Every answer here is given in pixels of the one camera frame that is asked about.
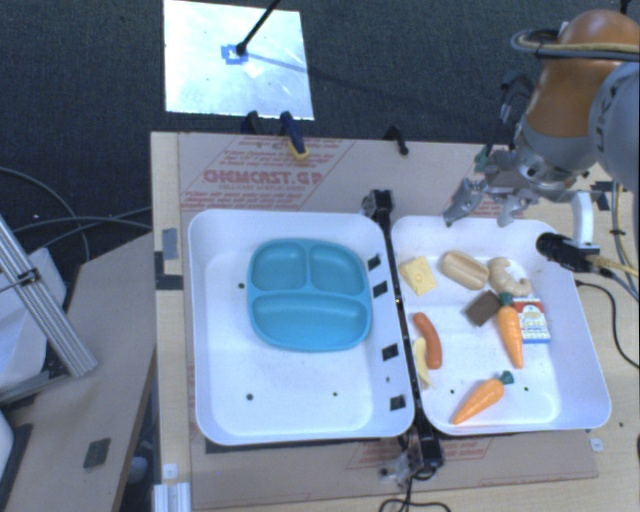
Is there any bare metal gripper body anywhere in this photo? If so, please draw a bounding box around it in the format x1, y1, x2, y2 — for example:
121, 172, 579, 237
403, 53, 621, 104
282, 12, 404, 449
481, 149, 575, 205

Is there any beige hot dog bun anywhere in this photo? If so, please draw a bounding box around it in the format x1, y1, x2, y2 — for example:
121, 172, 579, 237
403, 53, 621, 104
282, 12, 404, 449
440, 250, 490, 291

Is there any yellow cheese wedge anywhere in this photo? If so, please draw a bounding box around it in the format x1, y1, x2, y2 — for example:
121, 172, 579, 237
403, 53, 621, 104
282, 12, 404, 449
398, 255, 438, 297

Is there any brown chocolate square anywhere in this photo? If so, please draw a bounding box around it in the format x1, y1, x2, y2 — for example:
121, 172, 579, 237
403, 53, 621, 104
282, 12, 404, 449
465, 290, 503, 328

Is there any red white blue carton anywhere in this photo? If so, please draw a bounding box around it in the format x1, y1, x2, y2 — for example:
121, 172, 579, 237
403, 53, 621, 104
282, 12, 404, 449
512, 297, 552, 345

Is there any thin black rod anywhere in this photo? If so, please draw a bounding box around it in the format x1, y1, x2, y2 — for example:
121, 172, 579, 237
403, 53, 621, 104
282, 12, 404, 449
378, 212, 426, 441

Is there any orange carrot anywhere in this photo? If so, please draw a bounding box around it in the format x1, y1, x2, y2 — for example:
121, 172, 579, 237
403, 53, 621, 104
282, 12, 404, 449
495, 292, 525, 370
452, 370, 516, 426

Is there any red sausage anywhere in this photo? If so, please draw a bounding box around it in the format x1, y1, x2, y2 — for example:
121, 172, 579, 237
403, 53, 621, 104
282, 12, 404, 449
411, 312, 444, 371

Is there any yellow banana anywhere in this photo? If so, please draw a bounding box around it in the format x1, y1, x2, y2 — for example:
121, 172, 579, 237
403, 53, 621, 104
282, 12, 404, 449
412, 336, 433, 389

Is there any blue divided plate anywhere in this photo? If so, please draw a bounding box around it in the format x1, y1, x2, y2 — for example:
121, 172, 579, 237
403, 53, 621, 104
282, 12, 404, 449
246, 238, 372, 354

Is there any white plastic tray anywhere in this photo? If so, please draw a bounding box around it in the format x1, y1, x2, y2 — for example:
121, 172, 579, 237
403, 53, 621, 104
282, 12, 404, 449
187, 208, 417, 447
389, 214, 613, 437

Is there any brown cardboard board red print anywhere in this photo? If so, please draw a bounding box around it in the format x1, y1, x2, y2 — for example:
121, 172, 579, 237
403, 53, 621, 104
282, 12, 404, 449
176, 131, 600, 497

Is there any black cylinder on white bracket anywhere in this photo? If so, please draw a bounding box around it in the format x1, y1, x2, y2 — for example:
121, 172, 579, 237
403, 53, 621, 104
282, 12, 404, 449
535, 191, 602, 273

